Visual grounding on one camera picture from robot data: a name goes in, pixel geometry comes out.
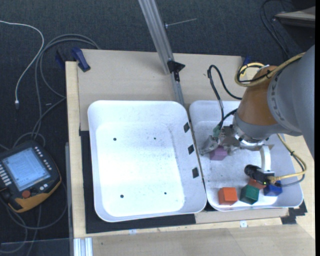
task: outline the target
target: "emergency stop button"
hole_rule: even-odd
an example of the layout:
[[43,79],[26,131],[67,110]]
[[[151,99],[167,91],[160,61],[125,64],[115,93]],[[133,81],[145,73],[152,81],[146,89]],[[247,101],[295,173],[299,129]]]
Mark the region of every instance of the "emergency stop button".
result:
[[31,196],[31,192],[29,190],[25,190],[22,192],[22,197],[24,199],[29,198]]

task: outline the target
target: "colored block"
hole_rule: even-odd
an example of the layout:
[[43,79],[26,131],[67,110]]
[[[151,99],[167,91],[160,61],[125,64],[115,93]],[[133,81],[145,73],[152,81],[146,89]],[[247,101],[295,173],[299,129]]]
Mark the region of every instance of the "colored block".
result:
[[282,193],[282,187],[280,186],[274,186],[274,185],[268,185],[263,189],[263,194],[268,197],[277,197]]
[[216,160],[216,161],[221,161],[225,159],[227,155],[228,155],[228,152],[224,150],[223,146],[218,146],[215,150],[212,150],[209,153],[210,160]]
[[259,190],[262,190],[262,189],[264,189],[264,188],[267,186],[267,185],[262,185],[262,184],[258,183],[258,182],[257,182],[255,179],[253,179],[253,178],[250,178],[250,179],[249,179],[248,185],[253,186],[253,187],[256,187],[256,188],[259,189]]
[[238,201],[237,190],[235,187],[222,187],[218,191],[219,204],[231,206]]
[[259,199],[259,189],[255,186],[246,185],[241,189],[240,201],[253,205]]

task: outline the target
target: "white tray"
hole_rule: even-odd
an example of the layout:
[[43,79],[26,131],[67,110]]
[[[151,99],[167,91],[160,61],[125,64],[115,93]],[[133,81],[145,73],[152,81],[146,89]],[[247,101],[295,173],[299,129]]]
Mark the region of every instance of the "white tray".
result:
[[99,100],[90,105],[88,122],[94,207],[102,220],[191,214],[205,207],[188,115],[180,104]]
[[[224,101],[224,114],[236,109],[239,101]],[[195,143],[200,149],[209,135],[212,135],[213,128],[221,120],[221,111],[218,101],[199,100],[191,104],[189,108]],[[228,117],[223,123],[224,126],[232,124],[233,116]],[[270,136],[266,145],[274,145],[270,150],[271,171],[276,176],[295,173],[291,156],[277,135]],[[207,200],[209,204],[219,211],[233,211],[261,208],[297,207],[302,203],[303,193],[300,184],[282,188],[278,196],[265,196],[263,190],[259,192],[258,201],[253,205],[237,201],[233,205],[220,205],[218,191],[222,187],[235,187],[238,198],[241,189],[248,183],[249,177],[244,173],[248,164],[261,167],[261,154],[259,151],[247,149],[237,150],[235,155],[227,156],[224,160],[210,160],[209,154],[199,155]],[[286,178],[283,184],[297,181],[297,177]]]

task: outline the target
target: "green block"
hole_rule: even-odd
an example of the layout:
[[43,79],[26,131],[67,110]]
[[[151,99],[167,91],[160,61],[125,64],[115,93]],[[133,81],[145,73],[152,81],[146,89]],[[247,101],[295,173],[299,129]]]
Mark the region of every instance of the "green block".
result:
[[240,201],[253,205],[259,199],[259,188],[246,185],[241,189]]

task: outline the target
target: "blue clamp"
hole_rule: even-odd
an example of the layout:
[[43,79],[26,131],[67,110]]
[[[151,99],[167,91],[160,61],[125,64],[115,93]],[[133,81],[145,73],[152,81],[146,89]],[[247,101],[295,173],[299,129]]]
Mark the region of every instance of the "blue clamp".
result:
[[90,66],[88,65],[85,56],[82,52],[82,50],[78,47],[73,47],[72,48],[72,56],[79,61],[78,66],[79,68],[83,71],[83,72],[87,72],[88,70],[90,70]]

